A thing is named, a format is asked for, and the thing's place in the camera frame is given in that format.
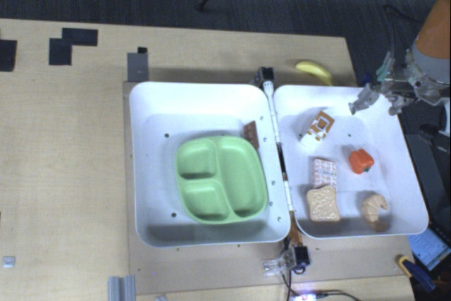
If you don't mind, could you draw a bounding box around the brown chocolate bar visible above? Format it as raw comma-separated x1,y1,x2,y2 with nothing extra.
242,120,261,149

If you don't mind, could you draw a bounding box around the black cylinder on white bracket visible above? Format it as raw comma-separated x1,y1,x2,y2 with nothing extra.
418,106,451,146

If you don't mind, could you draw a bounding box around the yellow banana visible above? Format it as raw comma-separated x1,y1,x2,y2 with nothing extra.
295,60,334,87

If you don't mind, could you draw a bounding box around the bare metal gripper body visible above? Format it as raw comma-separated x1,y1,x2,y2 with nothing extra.
379,72,447,106

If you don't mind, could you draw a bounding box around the tan croissant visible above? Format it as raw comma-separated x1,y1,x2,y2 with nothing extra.
360,192,390,233

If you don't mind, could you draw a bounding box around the white carton with brown print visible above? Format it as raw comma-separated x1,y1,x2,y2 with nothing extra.
299,108,337,154

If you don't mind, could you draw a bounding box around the orange bell pepper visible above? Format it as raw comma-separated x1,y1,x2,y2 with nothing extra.
348,148,376,175

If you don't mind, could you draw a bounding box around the pink and white wafer packet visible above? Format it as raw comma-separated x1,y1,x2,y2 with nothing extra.
310,157,338,189

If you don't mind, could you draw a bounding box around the black block with thin wires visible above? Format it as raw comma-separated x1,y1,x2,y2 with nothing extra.
254,66,276,84
293,245,313,274

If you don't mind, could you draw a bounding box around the white plastic tray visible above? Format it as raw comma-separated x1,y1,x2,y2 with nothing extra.
128,80,292,250
273,83,431,240

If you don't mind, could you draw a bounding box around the tan bread slice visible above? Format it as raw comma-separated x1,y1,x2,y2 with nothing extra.
305,185,342,223

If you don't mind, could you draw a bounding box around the green divided plate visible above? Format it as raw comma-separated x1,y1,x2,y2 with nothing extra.
174,135,269,225

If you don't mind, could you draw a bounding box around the thin black and white rod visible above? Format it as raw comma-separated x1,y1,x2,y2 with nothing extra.
262,80,303,246

